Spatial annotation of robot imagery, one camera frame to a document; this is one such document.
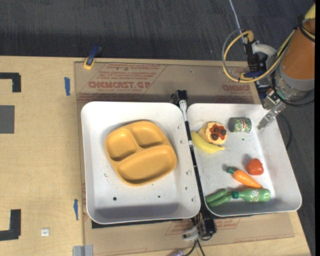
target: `soda can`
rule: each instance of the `soda can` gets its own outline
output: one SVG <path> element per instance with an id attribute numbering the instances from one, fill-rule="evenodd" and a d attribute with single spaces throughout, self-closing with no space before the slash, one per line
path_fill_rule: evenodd
<path id="1" fill-rule="evenodd" d="M 250 132 L 252 127 L 251 120 L 245 117 L 230 118 L 228 128 L 230 132 Z"/>

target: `toy bottle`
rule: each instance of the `toy bottle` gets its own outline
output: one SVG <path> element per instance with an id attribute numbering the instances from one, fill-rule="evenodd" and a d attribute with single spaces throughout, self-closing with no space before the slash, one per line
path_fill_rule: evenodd
<path id="1" fill-rule="evenodd" d="M 266 188 L 247 188 L 243 191 L 232 191 L 231 194 L 233 199 L 241 198 L 248 202 L 268 202 L 271 198 L 270 190 Z"/>

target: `toy carrot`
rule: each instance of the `toy carrot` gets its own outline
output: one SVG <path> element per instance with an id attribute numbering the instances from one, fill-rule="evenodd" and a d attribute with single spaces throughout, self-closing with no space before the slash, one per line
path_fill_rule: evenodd
<path id="1" fill-rule="evenodd" d="M 226 170 L 227 173 L 233 174 L 233 177 L 242 184 L 251 187 L 251 188 L 257 188 L 261 189 L 262 186 L 256 182 L 249 174 L 244 172 L 243 170 L 233 170 L 231 167 L 228 167 Z"/>

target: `yellow divided plate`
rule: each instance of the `yellow divided plate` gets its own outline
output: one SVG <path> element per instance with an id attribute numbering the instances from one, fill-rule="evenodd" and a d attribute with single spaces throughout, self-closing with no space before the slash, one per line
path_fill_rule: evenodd
<path id="1" fill-rule="evenodd" d="M 170 141 L 151 121 L 133 122 L 112 131 L 104 145 L 114 171 L 131 186 L 154 182 L 177 165 Z"/>

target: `toy food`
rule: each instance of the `toy food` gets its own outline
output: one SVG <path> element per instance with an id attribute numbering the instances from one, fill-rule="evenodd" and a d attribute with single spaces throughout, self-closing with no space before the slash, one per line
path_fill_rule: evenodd
<path id="1" fill-rule="evenodd" d="M 271 199 L 271 193 L 269 189 L 251 189 L 247 188 L 243 191 L 232 191 L 232 198 L 241 198 L 248 202 L 268 202 Z"/>
<path id="2" fill-rule="evenodd" d="M 228 190 L 226 190 L 225 188 L 224 188 L 224 189 L 221 189 L 221 190 L 219 190 L 218 192 L 216 192 L 216 193 L 214 193 L 214 194 L 207 195 L 207 196 L 205 197 L 205 202 L 206 202 L 207 204 L 209 204 L 209 203 L 211 203 L 211 202 L 213 202 L 213 201 L 219 200 L 219 199 L 227 196 L 228 194 L 230 195 L 230 193 L 229 193 Z"/>
<path id="3" fill-rule="evenodd" d="M 198 133 L 196 133 L 195 131 L 191 132 L 191 139 L 193 141 L 193 144 L 200 150 L 213 154 L 219 150 L 224 150 L 225 147 L 224 146 L 218 146 L 218 145 L 214 145 L 211 144 L 209 142 L 206 142 L 203 138 L 201 138 Z"/>
<path id="4" fill-rule="evenodd" d="M 114 171 L 127 185 L 154 182 L 177 165 L 174 148 L 151 121 L 136 121 L 112 131 L 104 146 Z"/>
<path id="5" fill-rule="evenodd" d="M 224 195 L 223 197 L 208 203 L 208 206 L 211 209 L 213 207 L 216 207 L 216 206 L 219 206 L 219 205 L 222 205 L 224 203 L 229 202 L 231 200 L 231 198 L 232 198 L 232 194 Z"/>
<path id="6" fill-rule="evenodd" d="M 251 120 L 249 118 L 230 118 L 228 123 L 228 128 L 230 132 L 245 132 L 251 131 Z"/>
<path id="7" fill-rule="evenodd" d="M 264 167 L 258 158 L 253 158 L 246 165 L 246 170 L 250 175 L 261 175 L 264 173 Z"/>
<path id="8" fill-rule="evenodd" d="M 233 177 L 242 184 L 251 187 L 251 188 L 257 188 L 262 189 L 262 186 L 254 180 L 249 174 L 244 172 L 243 170 L 233 170 L 231 167 L 229 167 L 226 170 L 227 173 L 233 174 Z"/>
<path id="9" fill-rule="evenodd" d="M 206 142 L 218 146 L 225 143 L 228 136 L 226 128 L 218 122 L 208 122 L 197 133 Z"/>

